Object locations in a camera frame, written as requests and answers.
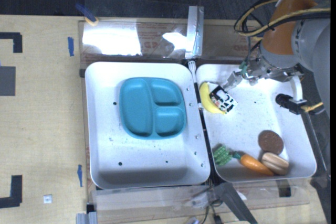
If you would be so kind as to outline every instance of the brown disc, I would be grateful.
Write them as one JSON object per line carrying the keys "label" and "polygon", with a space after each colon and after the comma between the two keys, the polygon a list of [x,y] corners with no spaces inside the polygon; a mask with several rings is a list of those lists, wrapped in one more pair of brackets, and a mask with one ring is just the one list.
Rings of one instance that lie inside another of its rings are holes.
{"label": "brown disc", "polygon": [[283,140],[275,132],[266,130],[262,131],[258,139],[259,146],[265,152],[272,152],[279,155],[283,150]]}

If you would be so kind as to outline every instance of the toy carrot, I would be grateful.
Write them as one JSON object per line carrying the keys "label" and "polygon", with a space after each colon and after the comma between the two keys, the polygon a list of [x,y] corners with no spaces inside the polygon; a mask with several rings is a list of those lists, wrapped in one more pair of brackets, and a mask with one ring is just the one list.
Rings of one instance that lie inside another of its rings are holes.
{"label": "toy carrot", "polygon": [[253,171],[262,173],[264,175],[273,176],[274,173],[268,169],[264,164],[262,164],[260,161],[256,160],[252,156],[248,154],[244,154],[241,156],[238,152],[235,152],[233,154],[233,158],[236,158],[240,161],[242,165],[244,165],[246,168],[251,169]]}

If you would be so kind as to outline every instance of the white sink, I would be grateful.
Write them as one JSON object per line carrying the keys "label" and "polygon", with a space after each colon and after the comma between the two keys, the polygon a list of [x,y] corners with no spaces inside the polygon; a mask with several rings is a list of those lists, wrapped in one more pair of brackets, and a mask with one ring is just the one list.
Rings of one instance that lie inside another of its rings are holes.
{"label": "white sink", "polygon": [[[119,113],[126,79],[163,78],[182,92],[186,127],[178,136],[144,140],[129,135]],[[174,63],[95,62],[85,73],[90,169],[102,189],[198,185],[210,175],[201,118],[190,71]]]}
{"label": "white sink", "polygon": [[[225,83],[236,65],[202,65],[197,69],[198,85],[203,82]],[[280,157],[286,159],[289,173],[285,176],[266,176],[243,167],[232,159],[224,166],[217,166],[217,174],[225,181],[233,183],[256,182],[275,179],[311,177],[317,168],[307,131],[300,115],[280,107],[275,98],[279,93],[293,96],[289,82],[260,79],[251,86],[243,80],[228,93],[238,102],[229,113],[214,114],[204,111],[204,118],[211,148],[225,145],[232,151],[242,151],[260,159],[262,150],[258,136],[264,130],[272,130],[284,141]]]}

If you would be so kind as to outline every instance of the dark gray square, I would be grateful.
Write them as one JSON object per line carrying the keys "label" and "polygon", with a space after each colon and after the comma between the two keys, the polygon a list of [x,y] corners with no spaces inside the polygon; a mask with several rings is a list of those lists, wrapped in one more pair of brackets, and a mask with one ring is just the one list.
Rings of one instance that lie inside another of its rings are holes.
{"label": "dark gray square", "polygon": [[0,96],[15,96],[15,67],[0,67]]}

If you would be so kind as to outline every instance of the wooden table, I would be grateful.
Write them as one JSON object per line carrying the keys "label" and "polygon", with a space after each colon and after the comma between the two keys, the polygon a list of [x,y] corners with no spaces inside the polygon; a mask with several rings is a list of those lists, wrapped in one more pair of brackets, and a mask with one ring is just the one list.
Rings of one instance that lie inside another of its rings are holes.
{"label": "wooden table", "polygon": [[[0,197],[8,197],[12,175],[23,176],[19,207],[0,209],[1,224],[75,223],[88,200],[78,23],[82,17],[0,16],[1,32],[20,32],[23,53],[0,39],[2,66],[16,67],[16,94],[0,96]],[[68,37],[75,42],[74,56]],[[77,174],[82,166],[82,187]],[[307,184],[310,203],[252,210],[260,223],[326,223],[318,195]],[[52,195],[52,203],[44,203]],[[237,220],[221,214],[224,222]],[[141,223],[183,223],[187,218]],[[206,223],[214,223],[209,216]]]}

